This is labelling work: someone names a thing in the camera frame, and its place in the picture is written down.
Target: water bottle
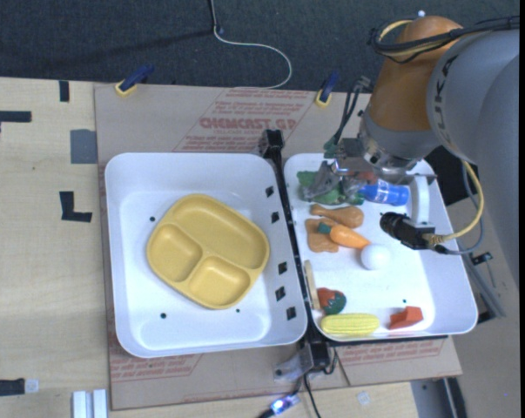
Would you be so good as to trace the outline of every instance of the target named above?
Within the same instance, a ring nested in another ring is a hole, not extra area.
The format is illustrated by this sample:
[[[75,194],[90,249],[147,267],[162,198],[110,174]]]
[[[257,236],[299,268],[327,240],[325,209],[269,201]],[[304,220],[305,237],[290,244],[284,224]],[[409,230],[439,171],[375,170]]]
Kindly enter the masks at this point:
[[[404,206],[409,200],[409,188],[406,185],[391,185],[381,179],[376,184],[362,186],[358,193],[367,201],[392,206]]]

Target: toy food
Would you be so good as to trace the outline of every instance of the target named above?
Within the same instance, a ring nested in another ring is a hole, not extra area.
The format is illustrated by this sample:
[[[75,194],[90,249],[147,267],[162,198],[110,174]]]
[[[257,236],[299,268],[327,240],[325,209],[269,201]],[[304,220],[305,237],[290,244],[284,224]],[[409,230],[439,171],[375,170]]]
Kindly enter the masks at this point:
[[[326,314],[339,314],[347,304],[347,297],[341,291],[318,288],[316,292],[318,294],[320,308],[322,308]]]
[[[380,326],[380,320],[370,313],[331,314],[322,318],[320,326],[328,334],[366,336]]]
[[[377,243],[371,243],[360,252],[360,261],[366,269],[383,269],[391,259],[390,250]]]
[[[314,283],[313,265],[310,260],[305,260],[305,275],[308,292],[311,296],[311,301],[313,302],[313,308],[315,310],[320,310],[318,291],[316,289],[316,284]]]
[[[327,217],[336,223],[351,227],[359,227],[363,224],[365,214],[357,206],[338,207],[335,209],[328,209],[324,206],[314,204],[311,205],[311,214],[319,215],[320,217]]]
[[[306,239],[308,247],[314,253],[337,253],[340,247],[335,243],[328,234],[319,233],[318,225],[324,223],[328,226],[335,225],[330,219],[307,219],[305,220]]]
[[[301,187],[307,188],[313,184],[317,172],[302,171],[297,172],[297,178]],[[334,188],[330,188],[329,192],[317,195],[316,197],[311,198],[311,200],[317,201],[323,205],[335,206],[340,205],[345,201],[345,195],[341,192],[340,186],[336,185]]]
[[[370,241],[354,231],[343,225],[329,226],[325,222],[321,221],[318,224],[318,232],[322,234],[329,234],[330,239],[345,247],[352,247],[356,249],[362,249],[366,245],[370,245]]]
[[[405,307],[401,313],[390,315],[389,330],[411,327],[422,320],[422,311],[419,307]]]

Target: wooden table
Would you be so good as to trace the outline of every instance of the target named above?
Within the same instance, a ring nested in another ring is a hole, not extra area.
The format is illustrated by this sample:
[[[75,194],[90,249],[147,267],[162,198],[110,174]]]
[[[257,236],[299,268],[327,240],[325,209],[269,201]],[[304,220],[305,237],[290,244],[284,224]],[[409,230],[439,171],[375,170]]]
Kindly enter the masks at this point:
[[[93,83],[0,78],[0,111],[31,122],[0,131],[0,380],[39,382],[0,397],[0,417],[71,416],[74,391],[109,391],[98,167],[71,163],[70,132],[95,130]],[[60,192],[90,222],[63,221]],[[361,401],[358,394],[370,401]],[[306,393],[287,416],[315,416]],[[314,393],[323,416],[417,417],[408,382]],[[115,411],[109,416],[257,416],[272,397]]]

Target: white ball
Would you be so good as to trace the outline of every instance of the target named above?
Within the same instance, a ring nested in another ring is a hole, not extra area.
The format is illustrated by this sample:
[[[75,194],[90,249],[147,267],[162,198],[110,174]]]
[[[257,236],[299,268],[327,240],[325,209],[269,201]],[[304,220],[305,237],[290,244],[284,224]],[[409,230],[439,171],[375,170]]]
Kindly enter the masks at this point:
[[[390,262],[390,250],[384,245],[371,243],[360,252],[360,260],[366,269],[383,269]]]

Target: yellow plate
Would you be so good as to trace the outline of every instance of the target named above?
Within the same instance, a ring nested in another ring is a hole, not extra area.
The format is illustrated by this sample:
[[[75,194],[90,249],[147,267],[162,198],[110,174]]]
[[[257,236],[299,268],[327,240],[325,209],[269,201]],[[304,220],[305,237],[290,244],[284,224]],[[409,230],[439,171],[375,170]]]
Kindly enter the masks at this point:
[[[151,233],[151,269],[169,286],[209,308],[238,303],[264,270],[264,232],[228,205],[204,194],[177,201]]]

